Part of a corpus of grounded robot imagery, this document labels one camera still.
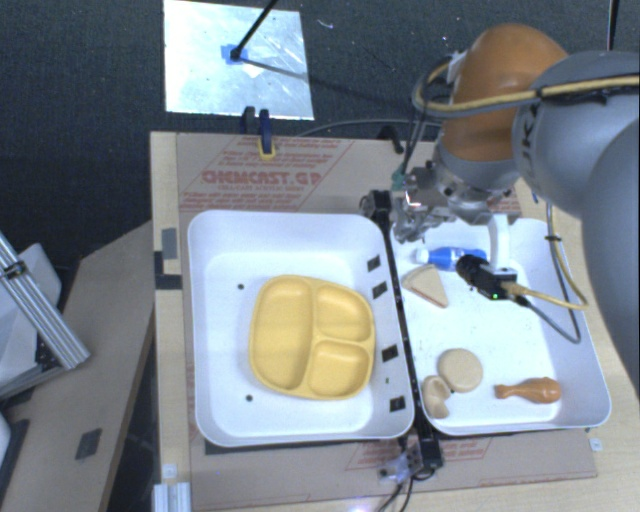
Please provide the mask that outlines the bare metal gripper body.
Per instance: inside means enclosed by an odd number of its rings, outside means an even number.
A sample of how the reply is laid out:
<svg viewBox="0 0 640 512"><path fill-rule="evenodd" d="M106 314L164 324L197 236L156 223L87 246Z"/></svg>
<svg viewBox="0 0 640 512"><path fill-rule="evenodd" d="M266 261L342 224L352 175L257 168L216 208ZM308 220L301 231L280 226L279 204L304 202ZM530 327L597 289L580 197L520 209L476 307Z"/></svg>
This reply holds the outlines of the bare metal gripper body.
<svg viewBox="0 0 640 512"><path fill-rule="evenodd" d="M454 171L432 160L405 179L402 213L411 226L440 226L455 220L480 226L496 214L513 223L521 216L516 180L506 162L465 164Z"/></svg>

